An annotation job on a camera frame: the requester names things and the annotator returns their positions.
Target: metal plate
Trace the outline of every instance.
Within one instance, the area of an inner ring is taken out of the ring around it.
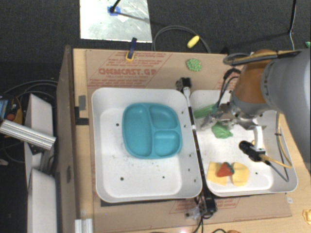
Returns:
[[[117,0],[80,0],[82,39],[152,42],[147,0],[121,0],[116,11],[109,7]]]

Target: blue plate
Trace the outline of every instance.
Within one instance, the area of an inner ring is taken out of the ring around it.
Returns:
[[[175,111],[157,103],[128,106],[123,113],[122,135],[127,151],[143,159],[171,157],[182,145]]]

